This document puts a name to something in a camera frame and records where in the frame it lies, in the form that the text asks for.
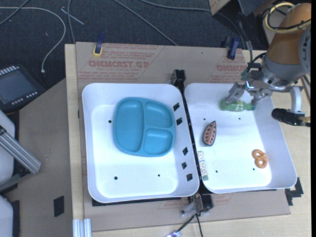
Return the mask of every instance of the white cable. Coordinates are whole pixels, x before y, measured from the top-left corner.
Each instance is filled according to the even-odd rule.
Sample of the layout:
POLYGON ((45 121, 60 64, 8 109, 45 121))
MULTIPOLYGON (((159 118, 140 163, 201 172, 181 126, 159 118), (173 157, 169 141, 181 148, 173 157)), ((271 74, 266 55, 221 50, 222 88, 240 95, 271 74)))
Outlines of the white cable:
MULTIPOLYGON (((0 7, 0 9, 18 9, 19 7, 0 7)), ((54 45, 54 47, 46 54, 46 56, 44 57, 43 59, 43 62, 41 64, 41 72, 44 74, 45 73, 45 69, 44 69, 44 63, 47 59, 47 57, 51 54, 51 52, 61 43, 61 41, 64 39, 65 35, 66 35, 66 25, 64 23, 64 21, 60 18, 60 16, 58 16, 56 13, 50 11, 50 10, 47 10, 47 9, 44 9, 44 8, 38 8, 38 7, 22 7, 21 9, 36 9, 36 10, 43 10, 43 11, 46 11, 46 12, 49 12, 51 14, 53 14, 54 16, 56 16, 60 22, 62 22, 63 26, 64 26, 64 33, 62 35, 62 37, 60 38, 60 40, 57 42, 57 44, 54 45)))
MULTIPOLYGON (((60 9, 62 12, 64 12, 65 14, 68 15, 68 12, 65 11, 63 8, 60 9)), ((70 15, 71 18, 73 18, 74 20, 76 20, 77 22, 81 23, 82 25, 84 25, 83 22, 81 22, 79 19, 75 18, 74 16, 70 15)))

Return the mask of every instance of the dark floor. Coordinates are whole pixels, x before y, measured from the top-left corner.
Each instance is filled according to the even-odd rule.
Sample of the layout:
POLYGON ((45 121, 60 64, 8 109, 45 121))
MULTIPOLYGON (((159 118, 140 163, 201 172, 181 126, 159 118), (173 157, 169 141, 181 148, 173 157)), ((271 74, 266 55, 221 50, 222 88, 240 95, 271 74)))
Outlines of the dark floor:
MULTIPOLYGON (((46 89, 65 77, 64 44, 73 43, 67 15, 69 0, 29 0, 24 7, 39 7, 56 13, 66 24, 66 36, 45 61, 45 78, 41 71, 46 54, 63 35, 62 22, 52 13, 39 9, 21 9, 3 22, 26 0, 0 0, 0 67, 22 64, 46 89)), ((236 25, 243 21, 244 30, 254 49, 266 49, 260 17, 251 13, 241 17, 240 3, 231 0, 214 17, 209 12, 182 11, 148 5, 138 0, 118 0, 152 23, 169 39, 144 20, 113 0, 72 0, 70 14, 75 41, 96 42, 100 30, 104 42, 156 45, 220 47, 226 36, 238 35, 236 25)), ((147 0, 174 7, 209 9, 208 0, 147 0)), ((311 0, 286 0, 294 4, 311 0)))

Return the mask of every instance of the wire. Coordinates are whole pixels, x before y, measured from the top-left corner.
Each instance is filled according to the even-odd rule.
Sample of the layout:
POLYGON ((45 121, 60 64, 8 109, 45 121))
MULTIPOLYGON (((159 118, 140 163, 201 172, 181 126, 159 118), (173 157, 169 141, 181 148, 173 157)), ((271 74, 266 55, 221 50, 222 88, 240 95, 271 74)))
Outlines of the wire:
POLYGON ((198 228, 199 228, 199 232, 201 234, 201 237, 203 237, 203 233, 202 233, 202 227, 198 218, 198 214, 194 214, 189 220, 187 220, 177 231, 175 231, 176 233, 180 232, 182 229, 184 229, 193 219, 194 217, 197 218, 197 223, 198 223, 198 228))
POLYGON ((279 13, 281 13, 281 14, 283 14, 283 16, 286 15, 286 13, 285 13, 284 11, 282 11, 282 10, 280 10, 280 9, 278 9, 278 8, 276 8, 276 11, 279 12, 279 13))
MULTIPOLYGON (((0 7, 0 9, 18 9, 19 7, 0 7)), ((47 10, 47 9, 44 9, 44 8, 38 8, 38 7, 23 7, 23 8, 20 8, 20 9, 35 9, 35 10, 42 10, 42 11, 46 11, 46 12, 49 12, 51 14, 53 14, 54 16, 56 16, 60 22, 63 24, 64 26, 64 32, 63 32, 63 35, 62 37, 60 38, 60 40, 53 46, 53 48, 45 55, 43 61, 42 61, 42 64, 41 64, 41 72, 42 73, 45 73, 45 69, 44 69, 44 63, 46 61, 46 59, 48 58, 48 56, 52 53, 52 51, 61 43, 61 41, 64 39, 65 35, 66 35, 66 25, 64 23, 64 21, 54 12, 50 11, 50 10, 47 10)))
POLYGON ((257 55, 252 61, 251 63, 254 63, 256 60, 258 59, 262 59, 265 55, 266 55, 267 52, 264 52, 264 53, 261 53, 259 55, 257 55))
MULTIPOLYGON (((0 22, 0 26, 5 23, 7 20, 9 20, 11 17, 13 17, 24 5, 26 5, 30 0, 25 0, 12 14, 10 14, 9 16, 7 16, 4 20, 2 20, 0 22)), ((209 9, 202 9, 202 8, 185 8, 185 7, 173 7, 173 6, 167 6, 167 5, 161 5, 161 4, 156 4, 156 3, 153 3, 153 2, 149 2, 149 1, 146 1, 146 0, 138 0, 138 1, 141 1, 141 2, 144 2, 144 3, 147 3, 149 5, 153 5, 153 6, 156 6, 156 7, 161 7, 161 8, 166 8, 166 9, 175 9, 175 10, 190 10, 190 11, 205 11, 205 12, 209 12, 211 13, 211 10, 209 9)), ((124 4, 120 3, 121 6, 123 6, 124 8, 126 9, 129 9, 127 6, 125 6, 124 4)), ((235 30, 237 31, 237 33, 241 36, 240 34, 240 31, 238 30, 238 28, 236 27, 236 25, 230 20, 228 19, 226 16, 224 16, 223 14, 221 13, 217 13, 218 15, 224 17, 226 20, 228 20, 232 26, 235 28, 235 30)), ((147 24, 149 24, 151 27, 154 27, 151 23, 149 23, 147 20, 141 18, 144 22, 146 22, 147 24)), ((173 44, 176 45, 176 43, 174 41, 172 41, 169 37, 167 37, 164 33, 162 33, 160 30, 158 30, 156 27, 154 27, 154 29, 156 31, 158 31, 160 34, 162 34, 165 38, 167 38, 170 42, 172 42, 173 44)), ((244 41, 243 41, 243 38, 241 37, 241 40, 242 40, 242 44, 243 44, 243 49, 245 49, 245 44, 244 44, 244 41)))
POLYGON ((278 3, 277 5, 274 5, 270 8, 269 12, 266 14, 266 16, 264 17, 264 23, 265 23, 265 26, 275 32, 275 33, 281 33, 281 34, 285 34, 285 33, 291 33, 291 32, 294 32, 294 31, 297 31, 297 30, 301 30, 302 28, 308 26, 311 24, 312 20, 309 19, 309 20, 306 20, 306 21, 303 21, 301 22, 300 24, 296 24, 296 25, 292 25, 292 26, 289 26, 289 27, 273 27, 270 25, 270 16, 271 14, 279 7, 282 7, 282 6, 287 6, 289 8, 292 8, 294 7, 295 5, 290 3, 290 2, 281 2, 281 3, 278 3))
MULTIPOLYGON (((132 9, 130 9, 129 7, 127 7, 126 5, 124 5, 123 3, 121 3, 118 0, 112 0, 116 3, 118 3, 119 5, 123 6, 125 9, 127 9, 128 11, 130 11, 131 13, 133 13, 135 16, 137 16, 138 18, 140 18, 141 20, 143 20, 144 22, 146 22, 149 26, 151 26, 152 28, 154 28, 156 31, 158 31, 161 35, 163 35, 166 39, 168 39, 171 43, 173 43, 174 45, 177 45, 176 42, 174 42, 172 39, 170 39, 167 35, 165 35, 162 31, 160 31, 157 27, 155 27, 153 24, 151 24, 150 22, 148 22, 145 18, 143 18, 142 16, 140 16, 139 14, 137 14, 135 11, 133 11, 132 9)), ((71 19, 70 19, 70 5, 71 5, 72 0, 68 1, 68 6, 67 6, 67 13, 68 13, 68 22, 69 22, 69 28, 70 28, 70 32, 71 32, 71 36, 73 39, 73 43, 76 43, 75 41, 75 36, 74 36, 74 32, 73 32, 73 27, 71 24, 71 19)))
POLYGON ((253 27, 251 26, 251 24, 248 22, 248 18, 245 16, 245 14, 243 14, 242 12, 239 12, 237 14, 237 16, 238 16, 238 26, 240 28, 240 32, 245 38, 246 47, 250 51, 250 60, 252 60, 252 50, 253 50, 253 48, 252 48, 252 42, 251 41, 253 39, 257 39, 259 41, 259 39, 257 37, 254 38, 253 33, 255 31, 254 31, 253 27))
POLYGON ((184 229, 196 216, 196 214, 194 214, 188 221, 186 221, 176 232, 181 231, 182 229, 184 229))
POLYGON ((307 85, 309 87, 311 87, 311 81, 308 79, 307 75, 303 75, 303 79, 305 80, 305 82, 307 83, 307 85))
MULTIPOLYGON (((64 12, 65 14, 68 14, 63 8, 60 9, 62 12, 64 12)), ((75 18, 74 16, 70 15, 71 18, 73 18, 74 20, 76 20, 78 23, 84 25, 83 22, 81 22, 79 19, 75 18)))
POLYGON ((198 218, 198 215, 197 215, 197 214, 196 214, 196 217, 197 217, 197 223, 198 223, 199 233, 201 234, 201 237, 203 237, 201 223, 200 223, 200 221, 199 221, 199 218, 198 218))
POLYGON ((250 62, 253 62, 253 60, 252 60, 252 57, 253 57, 252 49, 249 50, 249 53, 250 53, 250 62))

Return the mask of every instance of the pretzel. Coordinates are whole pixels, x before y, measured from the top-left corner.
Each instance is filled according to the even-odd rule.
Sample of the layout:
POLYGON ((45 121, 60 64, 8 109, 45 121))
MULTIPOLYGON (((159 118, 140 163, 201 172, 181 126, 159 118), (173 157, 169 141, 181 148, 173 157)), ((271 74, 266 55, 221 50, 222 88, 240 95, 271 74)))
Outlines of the pretzel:
POLYGON ((252 157, 255 159, 255 164, 258 168, 265 168, 268 165, 267 154, 259 149, 252 151, 252 157))

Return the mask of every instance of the white tray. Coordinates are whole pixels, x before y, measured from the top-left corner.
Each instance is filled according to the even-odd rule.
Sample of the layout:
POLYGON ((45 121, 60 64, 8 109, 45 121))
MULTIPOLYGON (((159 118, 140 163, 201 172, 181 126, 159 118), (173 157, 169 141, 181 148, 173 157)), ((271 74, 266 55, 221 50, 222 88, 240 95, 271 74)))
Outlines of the white tray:
POLYGON ((13 229, 13 207, 0 195, 0 235, 1 237, 12 237, 13 229))
MULTIPOLYGON (((254 111, 222 111, 220 101, 232 84, 192 83, 185 89, 197 151, 203 151, 208 180, 203 181, 214 193, 290 188, 296 180, 294 165, 278 121, 271 117, 274 108, 266 97, 254 111), (202 135, 216 121, 212 146, 202 135), (260 149, 268 157, 268 166, 259 169, 251 153, 260 149)), ((251 102, 245 92, 241 100, 251 102)))
POLYGON ((92 83, 82 92, 90 195, 109 203, 153 198, 188 197, 199 187, 195 156, 180 91, 169 84, 92 83), (161 157, 121 152, 113 139, 117 103, 142 97, 167 105, 176 125, 173 149, 161 157))

